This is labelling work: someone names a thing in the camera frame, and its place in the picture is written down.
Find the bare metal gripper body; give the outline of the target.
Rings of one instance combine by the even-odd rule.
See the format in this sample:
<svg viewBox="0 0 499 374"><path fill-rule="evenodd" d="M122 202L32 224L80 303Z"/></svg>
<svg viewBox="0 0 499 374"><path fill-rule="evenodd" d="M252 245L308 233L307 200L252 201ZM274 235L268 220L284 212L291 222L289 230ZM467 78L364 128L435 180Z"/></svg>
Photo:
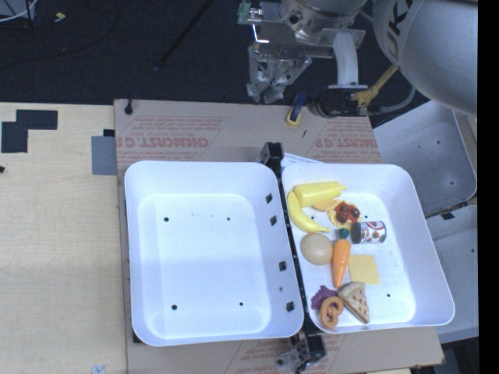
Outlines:
<svg viewBox="0 0 499 374"><path fill-rule="evenodd" d="M261 2L249 10L253 49L279 58L332 58L338 36L351 37L354 48L363 42L365 31L351 27L355 16L325 12L294 1Z"/></svg>

